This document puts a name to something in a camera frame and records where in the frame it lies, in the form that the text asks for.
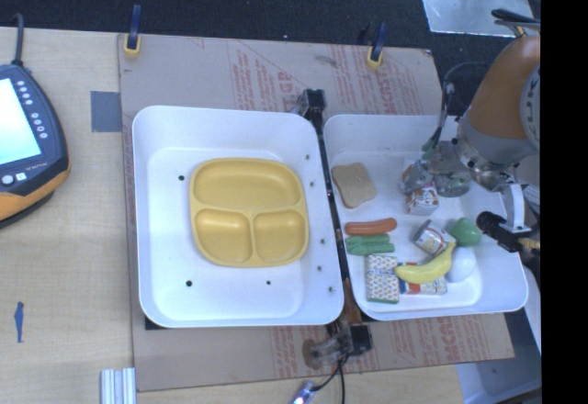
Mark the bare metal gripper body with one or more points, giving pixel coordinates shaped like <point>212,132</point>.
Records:
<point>452,168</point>

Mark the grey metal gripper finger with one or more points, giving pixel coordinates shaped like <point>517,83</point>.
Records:
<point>417,177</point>

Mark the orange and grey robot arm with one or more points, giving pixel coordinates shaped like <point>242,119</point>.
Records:
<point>503,90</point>

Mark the small white and orange carton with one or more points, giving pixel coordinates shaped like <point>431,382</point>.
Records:
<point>421,201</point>

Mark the small white and orange can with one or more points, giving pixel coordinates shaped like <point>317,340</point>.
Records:
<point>431,239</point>

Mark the tan bread slice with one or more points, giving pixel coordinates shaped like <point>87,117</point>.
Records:
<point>353,185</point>

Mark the green pepper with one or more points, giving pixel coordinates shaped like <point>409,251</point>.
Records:
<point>466,232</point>

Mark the orange sausage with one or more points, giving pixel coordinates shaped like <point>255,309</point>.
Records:
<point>369,226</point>

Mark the green bean pods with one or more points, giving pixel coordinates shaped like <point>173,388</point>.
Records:
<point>369,245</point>

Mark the thin black and white rod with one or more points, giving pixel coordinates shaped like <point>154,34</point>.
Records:
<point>331,205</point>

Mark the yellow banana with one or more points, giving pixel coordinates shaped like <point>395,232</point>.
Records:
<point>425,271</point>

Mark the white egg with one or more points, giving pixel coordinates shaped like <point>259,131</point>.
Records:
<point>461,266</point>

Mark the orange patterned carton, green edge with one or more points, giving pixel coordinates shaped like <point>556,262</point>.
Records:
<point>381,280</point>

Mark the white and orange flat packet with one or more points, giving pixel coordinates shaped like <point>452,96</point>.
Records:
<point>425,288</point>

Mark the white plastic tray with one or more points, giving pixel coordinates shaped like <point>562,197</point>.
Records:
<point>496,283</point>
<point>174,209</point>

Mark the yellow divided plate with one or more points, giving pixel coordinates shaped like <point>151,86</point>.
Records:
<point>248,209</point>

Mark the brown cardboard board, red print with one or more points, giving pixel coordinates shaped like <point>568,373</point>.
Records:
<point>206,71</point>

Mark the black cylinder on white bracket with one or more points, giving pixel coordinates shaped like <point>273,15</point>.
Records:
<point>498,228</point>

